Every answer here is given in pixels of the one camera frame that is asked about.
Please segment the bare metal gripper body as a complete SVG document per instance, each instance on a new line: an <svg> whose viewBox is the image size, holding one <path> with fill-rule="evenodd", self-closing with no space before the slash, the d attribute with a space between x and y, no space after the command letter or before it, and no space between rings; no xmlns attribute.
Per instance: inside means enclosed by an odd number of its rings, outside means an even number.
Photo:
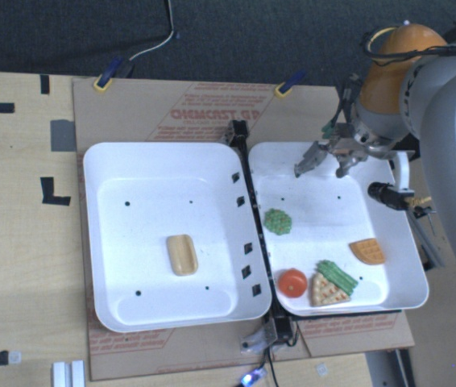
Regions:
<svg viewBox="0 0 456 387"><path fill-rule="evenodd" d="M366 126L336 123L326 132L328 151L339 164L357 164L369 156L383 159L393 148L392 139L377 135Z"/></svg>

